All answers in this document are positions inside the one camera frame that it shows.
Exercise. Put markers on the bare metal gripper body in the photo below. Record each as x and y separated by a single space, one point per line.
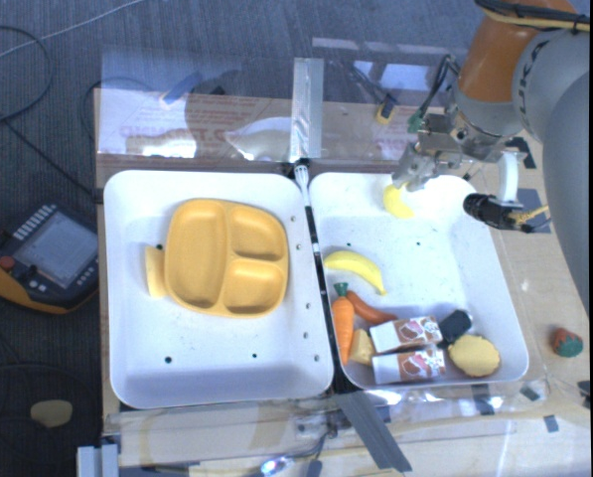
442 139

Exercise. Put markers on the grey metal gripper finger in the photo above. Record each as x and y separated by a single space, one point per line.
405 167
426 176

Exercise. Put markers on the yellow banana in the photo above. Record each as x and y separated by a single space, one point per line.
353 262
398 206

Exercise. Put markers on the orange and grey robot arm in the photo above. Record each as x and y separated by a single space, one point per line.
549 92

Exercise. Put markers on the white plastic tray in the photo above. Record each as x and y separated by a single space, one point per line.
435 266
206 361

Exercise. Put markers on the orange sausage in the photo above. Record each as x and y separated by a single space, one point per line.
368 310

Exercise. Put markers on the black rounded block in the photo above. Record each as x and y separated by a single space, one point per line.
455 326

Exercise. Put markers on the white and brown carton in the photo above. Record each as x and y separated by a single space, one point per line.
410 365
407 333

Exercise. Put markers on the orange carrot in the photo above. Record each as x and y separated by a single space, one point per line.
343 323

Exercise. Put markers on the yellow cheese wedge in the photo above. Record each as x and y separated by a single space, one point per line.
362 348

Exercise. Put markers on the yellow round biscuit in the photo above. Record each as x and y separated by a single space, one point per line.
474 356

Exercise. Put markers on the yellow divided plate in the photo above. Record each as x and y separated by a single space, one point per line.
211 251

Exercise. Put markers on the red and green strawberry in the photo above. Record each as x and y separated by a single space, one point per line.
567 342

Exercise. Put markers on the pale yellow bread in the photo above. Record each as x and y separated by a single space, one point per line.
51 412

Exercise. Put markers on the black cylinder on white bracket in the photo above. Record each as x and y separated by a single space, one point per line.
487 210

